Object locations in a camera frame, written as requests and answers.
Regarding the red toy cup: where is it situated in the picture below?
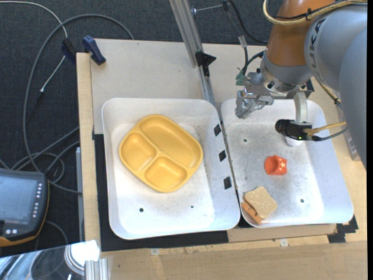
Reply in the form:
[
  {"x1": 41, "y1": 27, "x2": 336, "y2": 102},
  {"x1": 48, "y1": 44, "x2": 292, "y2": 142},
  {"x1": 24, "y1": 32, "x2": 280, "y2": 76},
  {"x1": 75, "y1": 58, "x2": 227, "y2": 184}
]
[{"x1": 263, "y1": 155, "x2": 288, "y2": 176}]

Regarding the black cylinder on white bracket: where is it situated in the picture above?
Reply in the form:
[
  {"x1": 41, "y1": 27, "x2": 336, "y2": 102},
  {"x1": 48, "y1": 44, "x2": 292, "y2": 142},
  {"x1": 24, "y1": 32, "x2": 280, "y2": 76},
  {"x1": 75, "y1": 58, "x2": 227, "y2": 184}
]
[{"x1": 274, "y1": 89, "x2": 315, "y2": 148}]

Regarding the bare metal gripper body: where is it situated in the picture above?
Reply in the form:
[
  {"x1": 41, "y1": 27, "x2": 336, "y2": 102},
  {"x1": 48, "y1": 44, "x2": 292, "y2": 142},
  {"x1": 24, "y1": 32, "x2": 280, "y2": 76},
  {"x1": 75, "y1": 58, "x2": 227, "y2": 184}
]
[{"x1": 242, "y1": 67, "x2": 307, "y2": 105}]

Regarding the orange toy bread slice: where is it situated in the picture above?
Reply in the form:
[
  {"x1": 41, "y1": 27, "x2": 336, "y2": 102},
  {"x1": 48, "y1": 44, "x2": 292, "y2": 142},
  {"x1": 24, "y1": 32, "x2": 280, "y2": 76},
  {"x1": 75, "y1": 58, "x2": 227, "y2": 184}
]
[{"x1": 240, "y1": 201, "x2": 263, "y2": 226}]

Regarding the pale wood board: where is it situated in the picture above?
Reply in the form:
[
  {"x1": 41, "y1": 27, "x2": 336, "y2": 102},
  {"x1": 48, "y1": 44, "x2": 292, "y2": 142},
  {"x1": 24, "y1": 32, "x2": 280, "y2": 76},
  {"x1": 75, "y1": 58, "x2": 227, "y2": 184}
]
[{"x1": 89, "y1": 38, "x2": 360, "y2": 243}]

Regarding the white plastic tray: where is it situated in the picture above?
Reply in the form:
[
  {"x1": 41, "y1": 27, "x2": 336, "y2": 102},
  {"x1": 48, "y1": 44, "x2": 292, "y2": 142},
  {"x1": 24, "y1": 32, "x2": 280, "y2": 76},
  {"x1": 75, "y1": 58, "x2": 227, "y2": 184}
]
[
  {"x1": 101, "y1": 97, "x2": 241, "y2": 241},
  {"x1": 220, "y1": 97, "x2": 355, "y2": 229}
]

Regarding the tan toy bread slice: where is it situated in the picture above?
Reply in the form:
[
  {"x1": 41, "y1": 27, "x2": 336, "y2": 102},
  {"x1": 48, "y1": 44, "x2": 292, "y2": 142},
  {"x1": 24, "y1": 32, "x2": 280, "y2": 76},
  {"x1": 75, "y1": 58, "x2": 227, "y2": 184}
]
[{"x1": 244, "y1": 185, "x2": 279, "y2": 220}]

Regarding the yellow divided plate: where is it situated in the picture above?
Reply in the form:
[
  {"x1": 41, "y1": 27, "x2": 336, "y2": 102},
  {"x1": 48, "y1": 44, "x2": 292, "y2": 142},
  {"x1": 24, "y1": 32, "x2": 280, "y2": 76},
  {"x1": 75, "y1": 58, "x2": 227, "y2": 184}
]
[{"x1": 118, "y1": 114, "x2": 204, "y2": 194}]

